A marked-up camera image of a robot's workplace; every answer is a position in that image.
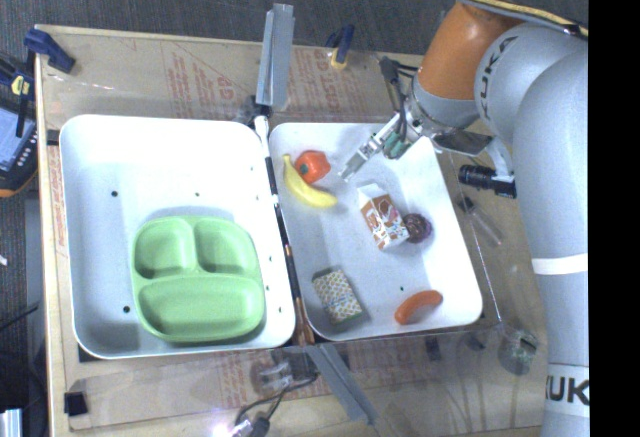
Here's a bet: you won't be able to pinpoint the dark purple grapes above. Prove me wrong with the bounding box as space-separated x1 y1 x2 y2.
401 212 434 245

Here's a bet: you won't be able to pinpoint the black block with thin wires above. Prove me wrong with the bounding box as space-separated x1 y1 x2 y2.
285 348 320 380

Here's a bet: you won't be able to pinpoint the brown and white carton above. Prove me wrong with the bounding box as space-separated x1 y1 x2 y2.
356 183 412 252

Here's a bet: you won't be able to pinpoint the white plastic tray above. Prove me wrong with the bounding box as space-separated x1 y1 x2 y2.
58 113 298 361
267 120 485 343

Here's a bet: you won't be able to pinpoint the orange bell pepper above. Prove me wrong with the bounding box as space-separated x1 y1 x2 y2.
293 149 333 186

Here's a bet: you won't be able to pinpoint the orange sausage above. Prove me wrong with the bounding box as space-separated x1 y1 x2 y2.
393 289 445 326

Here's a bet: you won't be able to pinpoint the brown cardboard board, red print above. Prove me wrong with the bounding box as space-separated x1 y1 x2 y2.
33 23 549 432

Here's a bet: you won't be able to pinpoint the white and orange patterned packet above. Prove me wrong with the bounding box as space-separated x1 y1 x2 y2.
311 267 365 326

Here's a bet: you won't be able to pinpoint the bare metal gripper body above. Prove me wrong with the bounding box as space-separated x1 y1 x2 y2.
359 99 426 162

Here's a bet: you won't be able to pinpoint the green divided plate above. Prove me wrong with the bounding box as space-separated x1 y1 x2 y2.
130 215 267 344

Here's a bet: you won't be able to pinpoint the black cylinder on white bracket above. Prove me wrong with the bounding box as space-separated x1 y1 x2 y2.
457 136 518 199

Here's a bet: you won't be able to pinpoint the yellow banana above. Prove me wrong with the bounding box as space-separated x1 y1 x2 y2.
282 153 339 210

